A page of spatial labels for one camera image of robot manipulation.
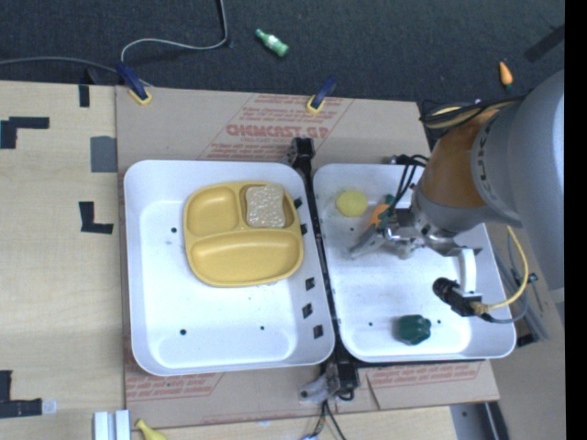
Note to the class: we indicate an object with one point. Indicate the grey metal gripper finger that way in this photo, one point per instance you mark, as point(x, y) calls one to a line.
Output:
point(372, 233)
point(367, 245)

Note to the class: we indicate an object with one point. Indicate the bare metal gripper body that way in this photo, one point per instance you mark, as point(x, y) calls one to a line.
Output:
point(415, 236)

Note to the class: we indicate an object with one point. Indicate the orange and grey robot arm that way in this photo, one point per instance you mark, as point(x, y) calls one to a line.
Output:
point(513, 154)

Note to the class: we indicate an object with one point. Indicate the orange carrot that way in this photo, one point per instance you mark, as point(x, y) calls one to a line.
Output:
point(505, 72)
point(378, 213)

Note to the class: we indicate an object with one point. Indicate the yellow round toy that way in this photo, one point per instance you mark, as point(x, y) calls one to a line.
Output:
point(351, 203)

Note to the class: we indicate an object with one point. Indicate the thin black rod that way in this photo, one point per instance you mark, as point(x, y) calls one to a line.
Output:
point(321, 245)

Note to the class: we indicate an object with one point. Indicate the white plastic tray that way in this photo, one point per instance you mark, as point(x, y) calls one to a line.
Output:
point(390, 287)
point(220, 328)

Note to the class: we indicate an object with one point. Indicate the green bell pepper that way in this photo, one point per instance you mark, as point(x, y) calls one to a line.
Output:
point(413, 330)

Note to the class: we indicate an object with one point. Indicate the yellow divided plate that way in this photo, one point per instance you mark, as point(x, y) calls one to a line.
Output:
point(243, 257)

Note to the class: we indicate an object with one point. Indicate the green bottle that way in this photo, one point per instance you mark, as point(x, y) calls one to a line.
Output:
point(273, 43)

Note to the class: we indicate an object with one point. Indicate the brown cardboard board red print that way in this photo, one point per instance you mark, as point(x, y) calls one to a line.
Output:
point(183, 122)

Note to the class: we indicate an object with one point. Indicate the yellow banana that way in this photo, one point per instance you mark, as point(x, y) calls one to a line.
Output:
point(151, 431)

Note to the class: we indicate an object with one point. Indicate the black cylinder on white bracket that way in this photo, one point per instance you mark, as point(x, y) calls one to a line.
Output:
point(451, 293)

